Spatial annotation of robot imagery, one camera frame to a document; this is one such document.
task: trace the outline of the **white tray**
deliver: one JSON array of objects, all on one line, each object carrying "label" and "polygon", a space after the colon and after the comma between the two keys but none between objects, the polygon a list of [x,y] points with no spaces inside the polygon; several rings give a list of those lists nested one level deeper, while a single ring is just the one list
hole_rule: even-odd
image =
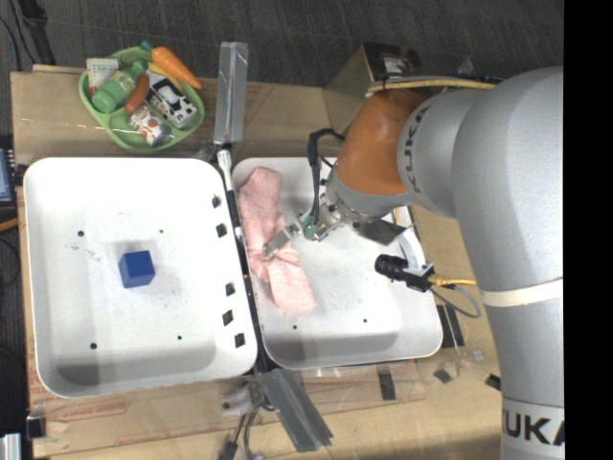
[{"label": "white tray", "polygon": [[[306,213],[313,200],[305,158],[251,158],[233,177],[237,189],[262,166],[281,173],[280,211],[285,222]],[[328,175],[324,166],[322,178]],[[266,352],[283,368],[308,369],[426,357],[441,346],[443,330],[430,292],[411,290],[375,272],[379,254],[401,255],[399,246],[379,245],[349,227],[321,242],[294,243],[317,300],[299,315],[272,302],[270,285],[253,277]]]},{"label": "white tray", "polygon": [[[99,395],[235,377],[252,367],[257,343],[212,166],[49,158],[28,168],[24,194],[37,368],[52,392]],[[221,238],[220,224],[228,232]],[[149,250],[156,275],[125,289],[118,262],[138,250]]]}]

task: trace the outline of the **white band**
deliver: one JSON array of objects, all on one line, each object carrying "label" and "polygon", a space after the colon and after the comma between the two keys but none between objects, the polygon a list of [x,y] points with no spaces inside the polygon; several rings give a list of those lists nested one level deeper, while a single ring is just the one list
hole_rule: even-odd
[{"label": "white band", "polygon": [[518,307],[530,303],[544,302],[562,298],[564,294],[564,279],[560,278],[536,287],[524,287],[511,291],[484,291],[483,303],[490,307]]}]

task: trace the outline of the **green bottle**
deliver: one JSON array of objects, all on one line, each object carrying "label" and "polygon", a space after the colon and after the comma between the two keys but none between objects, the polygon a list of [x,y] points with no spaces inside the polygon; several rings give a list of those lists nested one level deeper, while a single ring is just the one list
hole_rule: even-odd
[{"label": "green bottle", "polygon": [[139,57],[129,68],[115,72],[92,97],[94,107],[106,114],[113,112],[132,93],[136,79],[147,69],[147,62]]}]

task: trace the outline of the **hole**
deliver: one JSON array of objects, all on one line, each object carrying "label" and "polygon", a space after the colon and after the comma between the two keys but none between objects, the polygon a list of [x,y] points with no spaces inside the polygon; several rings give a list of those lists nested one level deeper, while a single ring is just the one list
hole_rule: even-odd
[{"label": "hole", "polygon": [[237,335],[234,336],[234,344],[237,348],[239,348],[240,346],[243,346],[244,343],[245,343],[244,333],[238,333]]},{"label": "hole", "polygon": [[223,318],[223,325],[227,326],[230,322],[234,320],[234,315],[232,315],[231,310],[228,310],[222,315],[222,318]]},{"label": "hole", "polygon": [[220,223],[218,226],[215,227],[216,231],[217,231],[217,236],[221,239],[221,237],[223,237],[224,235],[226,235],[228,233],[228,229],[226,228],[226,225],[224,225],[223,223]]}]

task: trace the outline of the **orange carrot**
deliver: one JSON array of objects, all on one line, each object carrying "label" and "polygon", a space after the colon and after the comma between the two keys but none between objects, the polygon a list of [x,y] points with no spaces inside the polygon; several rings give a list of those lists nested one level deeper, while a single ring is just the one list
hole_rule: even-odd
[{"label": "orange carrot", "polygon": [[162,70],[166,71],[169,75],[172,75],[176,79],[179,79],[193,88],[198,90],[202,88],[202,85],[187,66],[168,48],[164,46],[158,46],[153,48],[150,42],[147,40],[141,43],[141,49],[151,52],[151,58],[153,62],[158,65]]},{"label": "orange carrot", "polygon": [[125,103],[124,109],[130,116],[136,108],[143,103],[149,90],[149,75],[142,73],[136,79],[136,87],[132,90],[130,98]]}]

